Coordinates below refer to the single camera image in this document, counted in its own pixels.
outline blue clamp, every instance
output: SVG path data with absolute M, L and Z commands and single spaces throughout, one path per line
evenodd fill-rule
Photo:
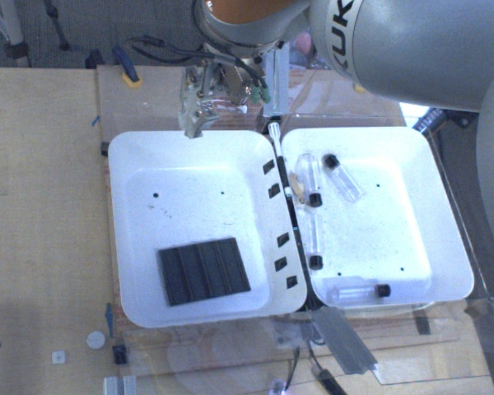
M 112 54 L 114 55 L 115 63 L 123 66 L 124 73 L 123 79 L 131 88 L 135 89 L 141 86 L 142 79 L 137 74 L 135 67 L 133 66 L 132 60 L 130 57 L 124 52 L 124 50 L 119 46 L 115 45 L 112 48 Z

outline metal stand leg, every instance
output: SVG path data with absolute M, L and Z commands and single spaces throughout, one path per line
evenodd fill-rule
M 44 5 L 46 6 L 46 13 L 51 18 L 51 21 L 53 22 L 55 30 L 57 31 L 58 39 L 60 41 L 60 45 L 58 47 L 63 51 L 69 50 L 69 43 L 66 40 L 66 37 L 64 36 L 64 33 L 63 33 L 63 29 L 60 25 L 60 22 L 58 21 L 57 8 L 53 5 L 51 0 L 42 0 L 42 1 L 44 2 Z
M 18 67 L 29 67 L 29 49 L 24 41 L 24 35 L 18 21 L 15 0 L 0 0 L 0 8 L 2 9 L 3 20 L 7 26 L 7 38 L 9 39 L 11 56 Z

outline hole in tray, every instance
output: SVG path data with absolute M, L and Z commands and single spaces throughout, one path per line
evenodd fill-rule
M 281 271 L 286 266 L 287 258 L 285 256 L 274 262 L 274 269 L 276 270 L 276 272 Z
M 269 199 L 274 198 L 276 195 L 280 193 L 280 185 L 278 183 L 273 184 L 269 191 Z
M 269 171 L 271 171 L 274 168 L 274 161 L 270 160 L 267 164 L 263 166 L 263 173 L 267 174 Z
M 292 288 L 293 286 L 295 286 L 296 284 L 298 284 L 298 279 L 296 278 L 296 275 L 293 275 L 293 276 L 289 276 L 287 278 L 287 289 L 289 290 L 290 288 Z
M 289 233 L 285 233 L 277 237 L 278 247 L 282 247 L 289 241 Z

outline cable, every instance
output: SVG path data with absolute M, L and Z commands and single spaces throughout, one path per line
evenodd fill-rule
M 198 0 L 193 0 L 192 1 L 192 6 L 191 6 L 191 14 L 192 14 L 192 22 L 196 26 L 196 29 L 198 29 L 199 34 L 215 49 L 218 51 L 221 51 L 224 54 L 230 55 L 232 57 L 235 57 L 234 54 L 225 46 L 217 43 L 214 39 L 212 39 L 210 36 L 208 36 L 205 31 L 202 29 L 202 27 L 198 23 L 198 19 L 196 18 L 196 4 L 198 3 Z M 258 86 L 261 84 L 262 88 L 268 89 L 268 85 L 266 81 L 261 77 L 253 68 L 247 66 L 244 61 L 241 58 L 236 57 L 236 66 L 241 67 L 244 69 L 250 76 L 253 78 L 254 84 Z
M 286 387 L 283 389 L 284 392 L 289 389 L 291 381 L 293 380 L 293 375 L 295 374 L 296 366 L 298 365 L 298 360 L 300 359 L 300 347 L 295 348 L 295 359 L 293 360 L 293 366 L 289 372 L 289 377 L 287 378 Z
M 319 368 L 317 372 L 314 372 L 316 379 L 330 395 L 347 395 L 344 389 L 338 384 L 337 380 L 335 380 L 334 376 L 329 372 L 329 370 L 324 369 L 319 363 L 319 360 L 316 358 L 316 355 L 313 352 L 313 348 L 311 347 L 310 339 L 307 339 L 306 343 L 310 352 L 310 358 Z
M 311 347 L 311 342 L 308 339 L 307 341 L 307 348 L 310 351 L 310 358 L 314 361 L 314 363 L 319 367 L 319 369 L 323 369 L 323 367 L 320 365 L 319 360 L 316 358 L 315 353 L 313 352 L 313 348 Z
M 158 49 L 165 49 L 167 51 L 170 51 L 171 53 L 178 54 L 181 56 L 184 56 L 183 58 L 177 58 L 177 59 L 165 59 L 165 58 L 159 58 L 155 56 L 154 54 L 148 53 L 147 51 L 140 49 L 139 47 L 136 47 L 133 44 L 145 44 L 145 45 L 151 45 L 152 47 L 156 47 Z M 175 45 L 169 43 L 168 41 L 165 41 L 164 39 L 158 39 L 154 38 L 148 35 L 144 35 L 142 37 L 132 37 L 127 39 L 124 42 L 125 45 L 129 45 L 131 49 L 136 51 L 137 53 L 148 57 L 152 60 L 156 60 L 160 63 L 169 63 L 169 64 L 174 64 L 174 63 L 179 63 L 179 62 L 186 62 L 190 60 L 191 58 L 209 58 L 211 60 L 216 59 L 219 63 L 224 63 L 224 64 L 234 64 L 237 67 L 240 67 L 244 69 L 253 79 L 253 83 L 256 86 L 262 86 L 262 88 L 267 89 L 267 83 L 265 80 L 251 67 L 247 66 L 243 60 L 240 58 L 237 58 L 236 56 L 226 53 L 225 55 L 221 54 L 216 54 L 212 53 L 210 51 L 202 51 L 201 49 L 198 50 L 187 50 L 187 49 L 180 49 L 176 47 Z

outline gray carpet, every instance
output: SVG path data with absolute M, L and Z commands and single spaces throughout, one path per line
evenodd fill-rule
M 92 49 L 112 63 L 111 49 L 127 38 L 148 34 L 185 48 L 199 44 L 193 27 L 192 0 L 53 0 L 71 51 L 58 49 L 58 36 L 42 0 L 15 0 L 32 67 L 84 68 Z M 0 67 L 13 67 L 0 34 Z M 136 64 L 157 64 L 133 54 Z

